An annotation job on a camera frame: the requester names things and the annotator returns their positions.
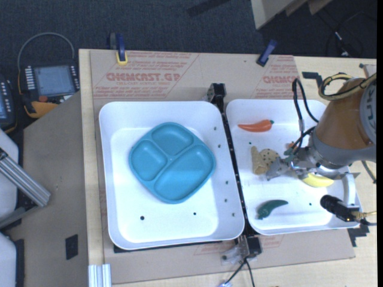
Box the brown cardboard board red print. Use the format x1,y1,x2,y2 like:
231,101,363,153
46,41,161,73
89,50,357,276

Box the blue divided plate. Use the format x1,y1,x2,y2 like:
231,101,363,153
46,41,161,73
128,121,217,205

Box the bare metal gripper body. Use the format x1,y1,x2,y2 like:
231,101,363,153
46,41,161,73
286,146,342,180

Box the white plastic tray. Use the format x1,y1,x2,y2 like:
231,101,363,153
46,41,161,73
98,100,246,251
224,98,362,236

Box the tan chocolate chip biscuit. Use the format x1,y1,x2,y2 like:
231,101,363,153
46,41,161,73
259,148,281,169

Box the green toy pepper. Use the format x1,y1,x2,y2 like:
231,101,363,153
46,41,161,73
255,199,289,221

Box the orange toy pepper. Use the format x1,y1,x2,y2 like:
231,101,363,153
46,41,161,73
237,119,275,133

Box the thin black rod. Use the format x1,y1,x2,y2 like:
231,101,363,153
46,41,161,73
217,99,251,239

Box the yellow banana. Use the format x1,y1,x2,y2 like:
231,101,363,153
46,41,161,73
300,172,335,188

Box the black cylinder on white bracket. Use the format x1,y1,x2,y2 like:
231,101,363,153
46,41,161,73
320,172,363,222

